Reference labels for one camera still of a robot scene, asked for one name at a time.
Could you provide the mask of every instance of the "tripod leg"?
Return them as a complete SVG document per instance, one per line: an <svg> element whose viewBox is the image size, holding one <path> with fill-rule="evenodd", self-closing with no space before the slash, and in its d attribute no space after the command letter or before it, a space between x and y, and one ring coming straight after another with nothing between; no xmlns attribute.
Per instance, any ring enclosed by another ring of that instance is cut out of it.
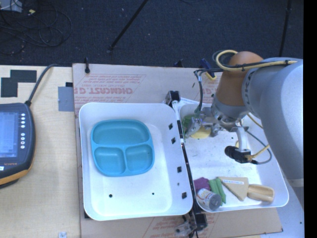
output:
<svg viewBox="0 0 317 238"><path fill-rule="evenodd" d="M286 31L287 31L287 26L288 26L288 19L289 19L289 15L291 14L291 11L292 11L292 0L288 0L287 8L286 8L286 15L285 15L282 42L281 42L281 47L280 47L279 55L278 55L279 57L282 57L282 54L283 54L284 42L285 42Z"/></svg>
<svg viewBox="0 0 317 238"><path fill-rule="evenodd" d="M149 0L144 0L143 3L140 5L140 7L137 9L137 11L134 13L134 15L132 16L132 18L129 20L129 22L126 24L126 26L122 29L121 33L117 36L117 38L115 38L114 42L109 46L107 53L111 53L113 51L113 48L115 47L115 45L117 44L117 42L120 40L120 38L122 37L122 35L125 33L125 31L129 28L129 26L132 24L133 20L138 16L138 14L140 13L140 11L142 10L142 8L145 6L145 4L148 2Z"/></svg>

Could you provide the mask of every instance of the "dark carpet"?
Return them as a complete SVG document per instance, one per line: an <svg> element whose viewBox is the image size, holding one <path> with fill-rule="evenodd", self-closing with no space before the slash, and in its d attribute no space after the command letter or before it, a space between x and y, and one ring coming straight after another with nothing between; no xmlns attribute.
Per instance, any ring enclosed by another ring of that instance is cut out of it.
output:
<svg viewBox="0 0 317 238"><path fill-rule="evenodd" d="M110 53L145 0L11 1L0 10L4 65L198 67L226 49L303 59L304 0L148 0Z"/></svg>

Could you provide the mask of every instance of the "white plastic tray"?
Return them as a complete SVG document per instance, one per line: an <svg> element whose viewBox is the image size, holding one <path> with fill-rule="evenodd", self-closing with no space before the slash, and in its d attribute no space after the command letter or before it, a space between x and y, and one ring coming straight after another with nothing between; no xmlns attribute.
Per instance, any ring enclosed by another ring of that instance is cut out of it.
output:
<svg viewBox="0 0 317 238"><path fill-rule="evenodd" d="M185 104L180 108L180 116L193 114L197 105ZM244 126L249 127L249 132L258 137L264 144L267 144L263 130L257 126L250 118L244 118ZM261 149L261 145L252 136L247 134L248 146L251 154L255 154ZM220 206L217 210L210 210L201 206L207 212L224 212L244 209L282 207L287 204L289 199L288 190L276 158L273 157L270 162L263 165L240 164L226 156L224 149L228 145L235 146L238 140L234 132L220 131L216 137L203 139L187 138L185 139L185 148L188 156L193 180L204 177L214 179L216 177L248 177L249 184L262 184L272 187L275 191L275 197L272 203L256 201L246 198L244 201L238 200L226 187L223 190L226 194L226 204ZM259 162L269 158L267 151L260 154L256 160Z"/></svg>
<svg viewBox="0 0 317 238"><path fill-rule="evenodd" d="M93 126L136 119L149 129L155 162L144 174L107 177L95 166ZM87 103L79 111L85 212L94 220L183 215L193 205L174 110L166 104Z"/></svg>

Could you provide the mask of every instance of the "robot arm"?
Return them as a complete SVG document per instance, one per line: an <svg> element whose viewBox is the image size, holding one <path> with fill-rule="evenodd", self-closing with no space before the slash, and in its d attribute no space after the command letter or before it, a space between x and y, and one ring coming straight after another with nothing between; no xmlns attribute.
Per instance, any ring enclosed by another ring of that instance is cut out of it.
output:
<svg viewBox="0 0 317 238"><path fill-rule="evenodd" d="M243 138L248 128L240 122L252 113L261 120L269 146L304 206L303 60L262 59L251 52L235 53L229 65L233 68L241 64L238 69L226 70L229 68L217 60L224 71L212 106L199 111L199 116L192 119L192 127L211 127L210 136L224 129L236 132L239 148L229 146L225 153L247 163L251 162L247 159L250 152ZM188 130L185 136L192 133L195 130Z"/></svg>

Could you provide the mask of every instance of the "small can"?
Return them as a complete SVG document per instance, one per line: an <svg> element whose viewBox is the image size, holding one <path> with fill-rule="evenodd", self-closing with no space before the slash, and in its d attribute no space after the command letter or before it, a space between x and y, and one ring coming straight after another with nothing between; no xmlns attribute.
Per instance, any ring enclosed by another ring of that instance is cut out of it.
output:
<svg viewBox="0 0 317 238"><path fill-rule="evenodd" d="M222 199L220 195L202 188L197 193L197 200L202 206L206 206L211 210L215 210L220 206Z"/></svg>

